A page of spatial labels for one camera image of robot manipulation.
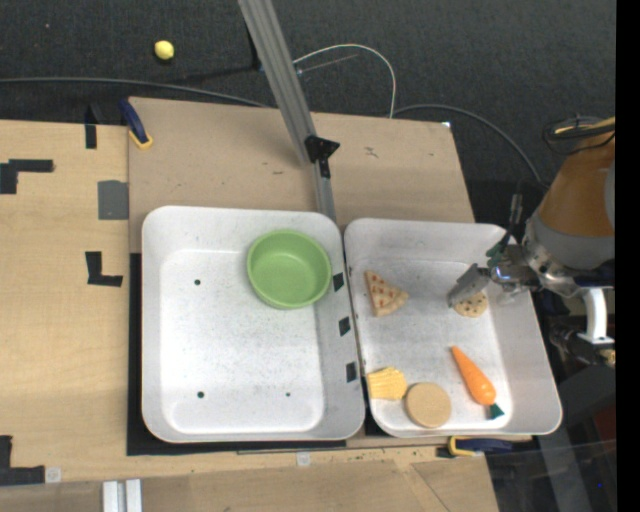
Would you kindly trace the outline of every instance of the black tape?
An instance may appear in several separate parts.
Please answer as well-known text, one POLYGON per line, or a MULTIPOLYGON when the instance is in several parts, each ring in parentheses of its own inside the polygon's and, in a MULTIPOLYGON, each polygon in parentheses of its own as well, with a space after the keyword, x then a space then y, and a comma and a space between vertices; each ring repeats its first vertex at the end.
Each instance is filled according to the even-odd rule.
POLYGON ((84 125, 84 147, 86 149, 98 148, 98 134, 96 132, 95 124, 84 125))
POLYGON ((53 160, 9 159, 9 165, 16 172, 53 172, 53 160))
POLYGON ((0 436, 0 487, 44 483, 44 466, 11 467, 11 439, 11 436, 0 436))
POLYGON ((107 118, 96 102, 87 105, 87 110, 84 112, 84 124, 107 124, 107 118))
POLYGON ((333 291, 337 292, 340 288, 344 286, 344 274, 340 272, 333 276, 333 291))
POLYGON ((338 327, 340 329, 340 336, 344 336, 351 330, 351 321, 348 316, 345 316, 342 320, 338 322, 338 327))
POLYGON ((356 363, 349 363, 347 365, 347 382, 352 382, 358 378, 358 367, 356 363))
POLYGON ((99 251, 85 252, 87 258, 87 270, 89 279, 87 284, 97 284, 101 286, 122 286, 122 276, 102 275, 102 253, 99 251))
POLYGON ((0 194, 15 194, 18 191, 18 171, 9 164, 0 164, 0 194))
POLYGON ((18 172, 53 172, 53 160, 9 159, 0 164, 0 194, 16 194, 18 172))

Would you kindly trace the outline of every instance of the metal pole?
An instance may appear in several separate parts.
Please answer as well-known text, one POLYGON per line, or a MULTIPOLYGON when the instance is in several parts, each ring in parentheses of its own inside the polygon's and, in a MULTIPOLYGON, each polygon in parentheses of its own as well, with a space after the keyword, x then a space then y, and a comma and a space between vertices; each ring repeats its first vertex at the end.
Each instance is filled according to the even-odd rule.
POLYGON ((305 167, 313 172, 318 210, 336 219, 326 158, 311 159, 305 141, 316 137, 309 107, 293 67, 271 0, 238 0, 289 135, 305 167))

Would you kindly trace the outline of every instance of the blue clamp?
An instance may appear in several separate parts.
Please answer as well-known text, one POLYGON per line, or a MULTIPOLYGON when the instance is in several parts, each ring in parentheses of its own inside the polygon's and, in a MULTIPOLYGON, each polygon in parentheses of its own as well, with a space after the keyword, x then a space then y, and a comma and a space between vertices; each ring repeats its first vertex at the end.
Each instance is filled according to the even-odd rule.
POLYGON ((449 453, 454 457, 471 456, 482 453, 510 453, 513 451, 513 443, 500 439, 470 438, 459 439, 456 436, 449 438, 449 453))
POLYGON ((118 110, 120 110, 120 113, 129 125, 129 137, 131 140, 138 148, 149 149, 153 144, 153 139, 144 129, 142 121, 140 117, 138 117, 135 109, 131 106, 131 103, 125 99, 118 101, 118 110))

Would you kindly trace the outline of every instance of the black cable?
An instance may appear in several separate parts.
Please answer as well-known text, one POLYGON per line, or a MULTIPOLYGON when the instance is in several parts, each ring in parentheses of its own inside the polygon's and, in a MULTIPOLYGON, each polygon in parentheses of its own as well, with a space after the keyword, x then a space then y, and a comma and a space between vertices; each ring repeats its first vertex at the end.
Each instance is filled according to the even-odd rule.
POLYGON ((404 112, 409 112, 411 110, 426 110, 426 109, 438 109, 438 110, 448 110, 451 112, 456 112, 458 114, 462 114, 472 119, 475 119, 476 121, 484 124, 485 126, 488 126, 492 130, 494 130, 498 135, 500 135, 504 140, 506 140, 511 145, 511 147, 513 147, 513 149, 516 150, 516 152, 520 155, 520 157, 524 160, 524 162, 527 164, 527 166, 531 170, 531 174, 533 174, 536 181, 538 183, 544 183, 536 167, 533 165, 531 160, 529 160, 529 157, 527 157, 525 152, 522 149, 520 149, 520 147, 515 143, 515 141, 511 137, 509 137, 505 132, 503 132, 500 128, 498 128, 495 124, 491 123, 490 121, 487 121, 486 119, 480 117, 477 114, 474 114, 473 112, 469 112, 468 110, 464 110, 458 107, 451 107, 449 105, 419 103, 416 105, 410 105, 408 107, 396 109, 394 116, 397 116, 398 114, 402 114, 404 112))
POLYGON ((84 78, 84 77, 67 77, 67 76, 54 76, 54 77, 28 77, 28 78, 0 78, 0 85, 11 84, 26 84, 26 83, 93 83, 93 84, 107 84, 107 85, 134 85, 140 87, 154 87, 156 89, 168 89, 171 91, 186 92, 189 94, 199 94, 202 96, 209 96, 213 98, 224 99, 227 101, 233 101, 243 105, 249 105, 252 107, 269 107, 264 103, 248 100, 245 98, 239 98, 237 96, 231 96, 229 94, 222 94, 219 92, 207 91, 205 89, 196 89, 193 87, 184 87, 182 85, 163 84, 159 82, 146 82, 143 80, 129 80, 124 78, 84 78))
POLYGON ((516 185, 516 190, 513 193, 513 196, 511 197, 511 208, 509 211, 509 226, 507 227, 507 232, 505 236, 500 241, 500 245, 502 249, 504 249, 508 245, 509 239, 511 238, 511 236, 513 236, 516 227, 520 225, 520 222, 522 220, 523 201, 524 201, 523 188, 525 184, 529 184, 533 187, 536 187, 545 194, 547 190, 549 190, 549 187, 547 185, 544 185, 543 183, 540 183, 538 181, 532 181, 527 178, 521 178, 520 180, 518 180, 518 183, 516 185))
POLYGON ((601 123, 602 121, 602 119, 597 117, 582 117, 579 115, 571 119, 554 121, 547 124, 542 129, 542 140, 551 151, 565 156, 575 155, 576 153, 580 153, 581 151, 601 148, 609 144, 609 142, 611 142, 616 136, 615 120, 602 126, 594 126, 601 123), (576 142, 589 137, 604 135, 606 133, 611 133, 611 135, 607 137, 604 142, 598 144, 577 147, 570 150, 562 150, 558 147, 558 145, 563 142, 576 142))

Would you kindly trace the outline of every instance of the white tray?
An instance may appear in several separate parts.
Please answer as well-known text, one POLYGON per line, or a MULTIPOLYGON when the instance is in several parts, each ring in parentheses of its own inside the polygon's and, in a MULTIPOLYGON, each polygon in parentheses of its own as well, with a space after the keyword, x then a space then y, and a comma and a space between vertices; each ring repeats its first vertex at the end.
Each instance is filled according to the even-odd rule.
POLYGON ((365 373, 386 366, 403 371, 409 385, 436 382, 450 395, 452 415, 426 429, 407 416, 402 401, 373 399, 378 425, 396 437, 546 434, 555 430, 562 408, 530 294, 496 304, 500 288, 485 290, 488 310, 464 318, 449 309, 446 296, 473 263, 486 266, 485 252, 504 235, 498 226, 360 219, 345 233, 352 302, 365 373), (385 317, 371 312, 364 271, 378 271, 405 289, 407 303, 385 317), (472 400, 451 355, 458 345, 487 374, 504 416, 487 419, 472 400))
POLYGON ((142 238, 142 414, 154 435, 169 442, 335 440, 360 428, 355 329, 342 238, 331 220, 166 206, 146 217, 142 238), (246 253, 280 228, 319 241, 344 284, 332 283, 306 308, 264 304, 247 278, 246 253))

